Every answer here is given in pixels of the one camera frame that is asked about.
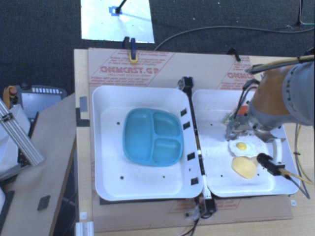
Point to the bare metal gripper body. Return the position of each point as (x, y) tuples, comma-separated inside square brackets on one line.
[(246, 126)]

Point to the dull grey metal gripper finger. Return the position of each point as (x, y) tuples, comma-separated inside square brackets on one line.
[(229, 133)]

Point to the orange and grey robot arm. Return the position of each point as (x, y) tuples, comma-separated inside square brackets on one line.
[(292, 92)]

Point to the white and yellow fried egg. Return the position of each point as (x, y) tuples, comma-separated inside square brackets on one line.
[(242, 148)]

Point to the white plastic tray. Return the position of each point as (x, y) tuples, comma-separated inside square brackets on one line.
[(145, 181), (214, 156)]

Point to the thin black and white rod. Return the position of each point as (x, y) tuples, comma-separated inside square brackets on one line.
[(197, 136)]

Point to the pale yellow oval chip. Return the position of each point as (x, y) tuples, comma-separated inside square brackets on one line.
[(243, 168)]

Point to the blue divided plate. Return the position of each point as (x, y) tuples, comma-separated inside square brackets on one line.
[(142, 136)]

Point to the brown cardboard board, red print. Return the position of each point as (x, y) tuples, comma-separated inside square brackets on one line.
[(162, 65)]

